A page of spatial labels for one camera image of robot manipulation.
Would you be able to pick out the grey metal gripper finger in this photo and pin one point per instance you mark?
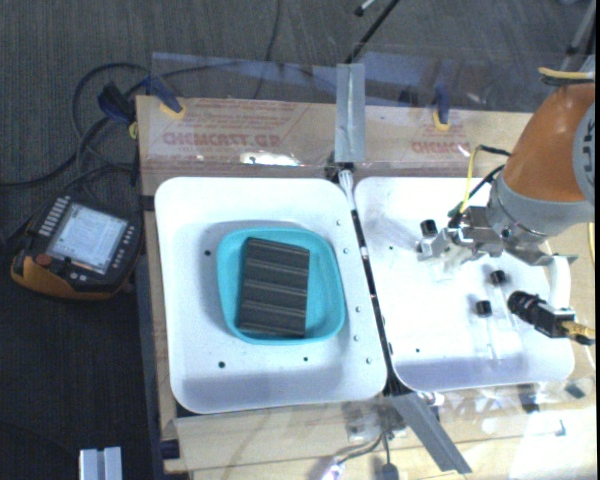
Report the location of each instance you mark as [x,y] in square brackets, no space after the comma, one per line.
[434,244]
[459,260]

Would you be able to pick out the brown cardboard board, red print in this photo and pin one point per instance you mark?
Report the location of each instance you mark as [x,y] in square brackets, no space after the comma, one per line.
[240,133]

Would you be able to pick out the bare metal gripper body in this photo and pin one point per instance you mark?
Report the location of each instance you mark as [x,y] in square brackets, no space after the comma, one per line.
[482,233]

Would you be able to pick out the white plastic tray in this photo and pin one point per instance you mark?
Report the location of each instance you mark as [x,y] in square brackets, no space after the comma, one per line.
[275,373]
[430,328]

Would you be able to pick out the dark grey ribbed block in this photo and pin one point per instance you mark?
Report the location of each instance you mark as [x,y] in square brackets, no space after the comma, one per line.
[274,288]

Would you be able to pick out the black cylinder on white bracket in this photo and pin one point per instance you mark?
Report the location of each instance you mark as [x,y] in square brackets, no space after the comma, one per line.
[542,313]

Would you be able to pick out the blue plate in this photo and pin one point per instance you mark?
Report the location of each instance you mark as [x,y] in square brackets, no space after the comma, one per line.
[325,288]

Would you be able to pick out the clear bottle with black cap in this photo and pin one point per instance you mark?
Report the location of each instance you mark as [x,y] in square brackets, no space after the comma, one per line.
[483,308]
[498,276]
[428,226]

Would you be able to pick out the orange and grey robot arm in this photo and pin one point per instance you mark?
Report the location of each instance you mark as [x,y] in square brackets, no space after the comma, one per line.
[550,148]

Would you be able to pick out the thin black and white rod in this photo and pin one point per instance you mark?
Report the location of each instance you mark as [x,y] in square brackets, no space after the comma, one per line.
[367,278]

